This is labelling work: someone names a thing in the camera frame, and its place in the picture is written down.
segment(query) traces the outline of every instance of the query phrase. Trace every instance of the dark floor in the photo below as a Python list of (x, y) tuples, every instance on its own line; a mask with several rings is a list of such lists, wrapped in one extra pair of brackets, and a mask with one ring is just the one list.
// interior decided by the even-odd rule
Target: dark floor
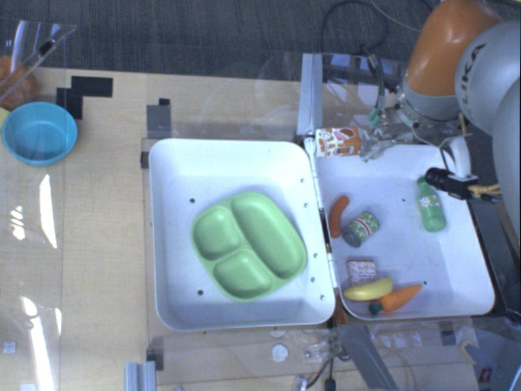
[[(381, 57), (409, 58), (418, 34), (391, 21), (386, 32), (370, 0), (335, 9), (321, 44), (324, 15), (341, 1), (0, 0), (0, 17), (77, 25), (68, 45), (71, 68), (218, 75), (230, 66), (255, 68), (275, 51), (353, 53), (379, 41)], [(420, 0), (375, 1), (415, 29), (428, 15)], [(519, 18), (519, 7), (496, 6), (507, 19)]]

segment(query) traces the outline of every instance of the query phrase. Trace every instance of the orange carrot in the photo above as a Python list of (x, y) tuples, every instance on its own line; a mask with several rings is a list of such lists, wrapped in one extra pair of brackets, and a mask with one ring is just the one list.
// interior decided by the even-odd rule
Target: orange carrot
[(380, 310), (394, 311), (401, 308), (411, 298), (413, 298), (418, 291), (422, 289), (422, 285), (417, 283), (405, 288), (400, 288), (380, 297), (378, 303), (369, 304), (369, 311), (372, 315), (377, 314)]
[(342, 212), (348, 207), (349, 198), (346, 195), (342, 195), (331, 207), (329, 212), (329, 232), (332, 238), (340, 237), (340, 217)]

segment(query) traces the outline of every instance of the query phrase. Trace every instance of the banana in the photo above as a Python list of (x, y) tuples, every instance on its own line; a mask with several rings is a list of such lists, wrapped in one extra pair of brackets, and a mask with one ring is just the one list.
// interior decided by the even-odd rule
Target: banana
[(388, 276), (372, 283), (353, 285), (344, 290), (344, 297), (353, 301), (376, 300), (392, 291), (392, 277)]

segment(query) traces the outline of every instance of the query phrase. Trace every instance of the green divided plate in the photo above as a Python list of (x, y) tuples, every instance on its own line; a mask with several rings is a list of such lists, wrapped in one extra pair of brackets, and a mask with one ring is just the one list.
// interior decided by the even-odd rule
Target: green divided plate
[(221, 291), (253, 301), (290, 282), (307, 253), (295, 227), (266, 195), (246, 191), (202, 212), (192, 224), (192, 244)]

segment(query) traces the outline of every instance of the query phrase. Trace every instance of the green can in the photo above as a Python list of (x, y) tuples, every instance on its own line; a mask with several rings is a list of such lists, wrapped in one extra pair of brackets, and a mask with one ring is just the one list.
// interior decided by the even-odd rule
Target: green can
[(363, 212), (342, 228), (342, 237), (349, 245), (358, 248), (379, 228), (380, 224), (374, 214)]

